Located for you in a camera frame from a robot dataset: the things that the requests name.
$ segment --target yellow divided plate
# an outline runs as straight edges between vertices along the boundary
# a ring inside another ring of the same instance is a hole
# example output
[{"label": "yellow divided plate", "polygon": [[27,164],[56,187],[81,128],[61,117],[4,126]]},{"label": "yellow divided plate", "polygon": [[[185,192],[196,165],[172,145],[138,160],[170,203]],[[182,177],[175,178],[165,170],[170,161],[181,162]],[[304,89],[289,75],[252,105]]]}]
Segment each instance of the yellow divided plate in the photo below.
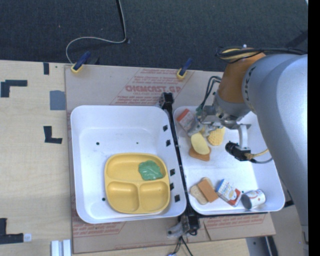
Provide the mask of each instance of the yellow divided plate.
[{"label": "yellow divided plate", "polygon": [[[162,178],[143,180],[139,164],[154,161]],[[110,206],[126,214],[151,214],[165,209],[170,201],[170,185],[165,163],[154,154],[120,153],[104,167],[106,197]]]}]

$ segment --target can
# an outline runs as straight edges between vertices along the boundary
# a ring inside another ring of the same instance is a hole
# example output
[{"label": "can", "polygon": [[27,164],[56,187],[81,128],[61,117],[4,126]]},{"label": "can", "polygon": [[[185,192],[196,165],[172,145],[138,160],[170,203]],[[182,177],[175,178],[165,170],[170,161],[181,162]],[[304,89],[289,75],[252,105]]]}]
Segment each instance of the can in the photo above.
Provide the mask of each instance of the can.
[{"label": "can", "polygon": [[261,189],[249,191],[242,195],[241,202],[246,209],[251,209],[264,204],[266,195]]}]

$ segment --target green object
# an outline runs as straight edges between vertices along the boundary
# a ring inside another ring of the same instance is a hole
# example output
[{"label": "green object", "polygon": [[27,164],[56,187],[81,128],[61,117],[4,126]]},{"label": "green object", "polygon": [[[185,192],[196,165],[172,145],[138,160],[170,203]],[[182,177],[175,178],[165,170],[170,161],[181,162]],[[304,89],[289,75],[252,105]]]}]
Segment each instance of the green object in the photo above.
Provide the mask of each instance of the green object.
[{"label": "green object", "polygon": [[139,164],[139,173],[145,181],[153,181],[163,178],[160,167],[152,160],[147,160]]}]

